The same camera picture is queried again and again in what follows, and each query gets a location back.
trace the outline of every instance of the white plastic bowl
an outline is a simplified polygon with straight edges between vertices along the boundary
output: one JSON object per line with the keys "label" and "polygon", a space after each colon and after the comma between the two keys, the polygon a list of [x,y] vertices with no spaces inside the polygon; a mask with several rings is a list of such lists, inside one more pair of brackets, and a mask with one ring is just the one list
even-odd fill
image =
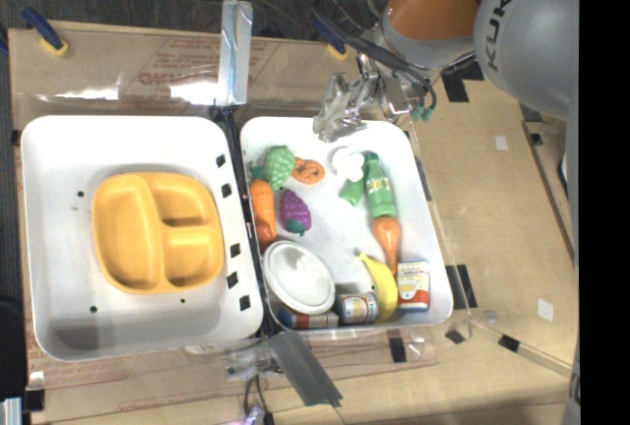
{"label": "white plastic bowl", "polygon": [[265,252],[263,267],[270,288],[289,308],[319,315],[333,307],[333,278],[310,250],[292,241],[277,241]]}

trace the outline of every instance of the kuka logo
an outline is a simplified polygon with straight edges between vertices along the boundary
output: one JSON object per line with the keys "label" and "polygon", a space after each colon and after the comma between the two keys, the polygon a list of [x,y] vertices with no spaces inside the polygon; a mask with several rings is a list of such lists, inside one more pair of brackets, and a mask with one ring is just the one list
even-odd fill
{"label": "kuka logo", "polygon": [[488,57],[488,66],[495,72],[499,71],[499,68],[494,63],[496,59],[496,40],[499,36],[501,29],[501,19],[505,16],[506,7],[512,2],[512,0],[499,0],[499,6],[495,7],[490,17],[490,27],[494,30],[492,36],[485,38],[485,54]]}

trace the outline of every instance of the purple toy grape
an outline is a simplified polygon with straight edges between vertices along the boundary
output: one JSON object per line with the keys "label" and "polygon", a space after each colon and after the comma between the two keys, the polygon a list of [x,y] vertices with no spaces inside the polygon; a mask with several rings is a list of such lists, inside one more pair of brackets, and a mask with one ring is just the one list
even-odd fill
{"label": "purple toy grape", "polygon": [[299,196],[290,189],[284,189],[280,199],[280,220],[288,232],[304,236],[311,228],[311,212]]}

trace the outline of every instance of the toy soda bottle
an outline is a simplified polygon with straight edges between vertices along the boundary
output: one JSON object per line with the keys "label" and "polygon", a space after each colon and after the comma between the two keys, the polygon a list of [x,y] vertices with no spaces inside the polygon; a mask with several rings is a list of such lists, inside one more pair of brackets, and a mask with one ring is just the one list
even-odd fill
{"label": "toy soda bottle", "polygon": [[396,216],[396,206],[394,205],[390,179],[381,168],[378,154],[376,152],[366,152],[365,165],[367,169],[365,174],[365,192],[367,193],[371,215],[374,218],[382,215]]}

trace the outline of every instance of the blue clamp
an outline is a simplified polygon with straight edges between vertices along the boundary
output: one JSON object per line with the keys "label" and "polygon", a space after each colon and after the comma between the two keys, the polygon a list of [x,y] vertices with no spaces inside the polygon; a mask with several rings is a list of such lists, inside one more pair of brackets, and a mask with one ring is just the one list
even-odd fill
{"label": "blue clamp", "polygon": [[22,11],[24,19],[30,27],[33,27],[41,35],[40,44],[51,54],[63,56],[68,49],[68,44],[59,37],[55,29],[46,18],[33,7],[25,7]]}

